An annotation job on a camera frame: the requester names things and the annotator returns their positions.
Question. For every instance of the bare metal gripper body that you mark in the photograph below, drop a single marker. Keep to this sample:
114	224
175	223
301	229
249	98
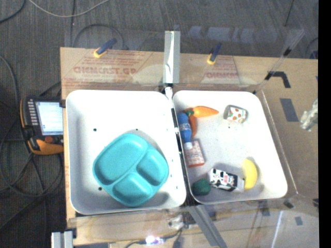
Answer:
309	117

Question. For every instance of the brown cardboard board red print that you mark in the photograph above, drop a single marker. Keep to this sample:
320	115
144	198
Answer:
274	148

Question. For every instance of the yellow banana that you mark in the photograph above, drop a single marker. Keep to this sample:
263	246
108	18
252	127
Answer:
250	174

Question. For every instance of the white plastic tray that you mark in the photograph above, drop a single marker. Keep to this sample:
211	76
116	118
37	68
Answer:
116	110
227	143

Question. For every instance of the orange carrot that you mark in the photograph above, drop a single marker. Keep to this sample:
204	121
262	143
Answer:
193	126
205	111

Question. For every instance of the black and white carton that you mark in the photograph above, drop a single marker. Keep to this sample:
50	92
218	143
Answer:
225	180

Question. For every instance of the orange and white packet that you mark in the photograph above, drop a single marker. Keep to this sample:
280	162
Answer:
195	155

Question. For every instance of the blue bottle white cap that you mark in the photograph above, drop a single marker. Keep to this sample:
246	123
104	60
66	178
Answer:
184	129

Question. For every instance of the dark green ball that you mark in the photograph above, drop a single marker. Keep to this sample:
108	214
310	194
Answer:
201	187

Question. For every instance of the blue divided plate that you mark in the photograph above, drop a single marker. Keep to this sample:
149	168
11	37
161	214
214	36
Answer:
121	159

